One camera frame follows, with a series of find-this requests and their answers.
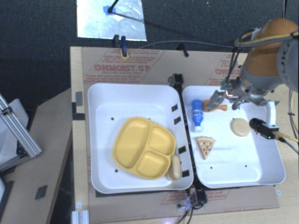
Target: pizza slice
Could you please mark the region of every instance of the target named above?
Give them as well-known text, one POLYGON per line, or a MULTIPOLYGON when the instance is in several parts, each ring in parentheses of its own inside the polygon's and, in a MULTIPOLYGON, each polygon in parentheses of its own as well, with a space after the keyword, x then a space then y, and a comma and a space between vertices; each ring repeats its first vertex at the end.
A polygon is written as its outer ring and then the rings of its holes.
POLYGON ((211 152, 215 140, 210 137, 200 136, 196 137, 196 142, 201 151, 202 157, 205 160, 211 152))

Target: bottle cap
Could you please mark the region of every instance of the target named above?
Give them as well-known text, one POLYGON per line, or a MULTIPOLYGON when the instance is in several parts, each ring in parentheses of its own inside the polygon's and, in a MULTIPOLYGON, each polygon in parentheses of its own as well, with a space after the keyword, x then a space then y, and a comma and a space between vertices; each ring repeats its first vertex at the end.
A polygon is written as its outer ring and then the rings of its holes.
POLYGON ((194 132, 200 132, 201 131, 201 127, 200 126, 194 126, 194 132))

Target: blue bottle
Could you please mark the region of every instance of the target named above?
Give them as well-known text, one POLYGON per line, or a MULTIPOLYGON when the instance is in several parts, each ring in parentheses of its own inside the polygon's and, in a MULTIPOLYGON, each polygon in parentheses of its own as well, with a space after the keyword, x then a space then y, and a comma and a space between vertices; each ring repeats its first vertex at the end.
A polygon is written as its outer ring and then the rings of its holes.
POLYGON ((199 99, 196 99, 192 101, 192 120, 194 122, 194 132, 200 132, 201 131, 201 122, 203 120, 203 112, 202 112, 202 101, 199 99))

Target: yellow plate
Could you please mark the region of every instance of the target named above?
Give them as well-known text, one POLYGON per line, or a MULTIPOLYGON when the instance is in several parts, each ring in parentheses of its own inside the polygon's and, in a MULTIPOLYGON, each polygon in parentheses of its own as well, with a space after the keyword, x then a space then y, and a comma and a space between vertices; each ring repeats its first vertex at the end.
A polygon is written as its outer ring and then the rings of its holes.
POLYGON ((123 169, 147 179, 165 175, 176 150, 173 134, 145 118, 129 118, 113 146, 113 159, 123 169))

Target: round beige disc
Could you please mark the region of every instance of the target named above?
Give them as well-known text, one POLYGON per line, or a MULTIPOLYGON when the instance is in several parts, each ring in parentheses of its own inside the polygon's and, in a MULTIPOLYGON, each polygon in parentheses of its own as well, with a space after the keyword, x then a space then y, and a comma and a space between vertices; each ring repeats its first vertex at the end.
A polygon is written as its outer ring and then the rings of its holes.
POLYGON ((250 132, 249 123, 245 119, 241 118, 233 119, 230 123, 230 128, 235 135, 240 137, 245 137, 250 132))

